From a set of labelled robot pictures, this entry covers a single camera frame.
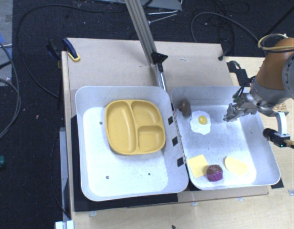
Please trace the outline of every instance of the yellow divided plate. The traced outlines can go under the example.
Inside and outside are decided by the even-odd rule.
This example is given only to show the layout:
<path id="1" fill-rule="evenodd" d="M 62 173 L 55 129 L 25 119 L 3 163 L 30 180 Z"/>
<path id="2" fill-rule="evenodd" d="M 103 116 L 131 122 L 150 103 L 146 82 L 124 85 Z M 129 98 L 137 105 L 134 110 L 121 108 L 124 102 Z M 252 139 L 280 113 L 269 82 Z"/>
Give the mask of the yellow divided plate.
<path id="1" fill-rule="evenodd" d="M 122 155 L 153 153 L 162 149 L 166 141 L 161 113 L 146 100 L 109 103 L 105 109 L 105 131 L 110 147 Z"/>

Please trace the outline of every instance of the chocolate muffin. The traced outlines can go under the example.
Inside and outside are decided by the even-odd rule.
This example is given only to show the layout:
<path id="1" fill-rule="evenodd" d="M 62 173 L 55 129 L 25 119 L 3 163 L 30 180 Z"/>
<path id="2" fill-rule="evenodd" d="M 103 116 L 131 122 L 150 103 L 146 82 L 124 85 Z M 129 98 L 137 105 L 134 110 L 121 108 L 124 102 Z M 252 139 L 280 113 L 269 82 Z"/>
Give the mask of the chocolate muffin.
<path id="1" fill-rule="evenodd" d="M 223 178 L 223 170 L 219 165 L 211 165 L 206 171 L 209 181 L 219 181 Z"/>

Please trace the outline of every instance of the dark background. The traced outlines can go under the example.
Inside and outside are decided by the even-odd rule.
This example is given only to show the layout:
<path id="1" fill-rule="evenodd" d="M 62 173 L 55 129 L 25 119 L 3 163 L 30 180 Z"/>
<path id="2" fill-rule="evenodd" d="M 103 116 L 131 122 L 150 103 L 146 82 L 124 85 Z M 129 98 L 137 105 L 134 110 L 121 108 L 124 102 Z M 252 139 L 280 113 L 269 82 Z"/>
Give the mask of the dark background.
<path id="1" fill-rule="evenodd" d="M 258 39 L 266 33 L 294 37 L 293 6 L 294 0 L 184 0 L 182 12 L 151 23 L 150 28 L 155 41 L 194 42 L 193 17 L 213 12 L 241 24 Z M 199 15 L 192 32 L 197 42 L 220 43 L 228 56 L 264 56 L 252 35 L 219 16 Z M 58 99 L 61 70 L 49 56 L 46 43 L 53 39 L 62 50 L 65 37 L 137 40 L 137 35 L 125 5 L 84 0 L 13 0 L 12 33 L 22 106 L 0 140 L 0 155 L 6 159 L 6 168 L 0 170 L 0 229 L 51 229 L 62 221 L 53 191 L 60 201 L 60 153 L 55 140 L 64 119 L 63 101 Z M 15 104 L 15 91 L 1 87 L 0 132 L 11 120 Z"/>

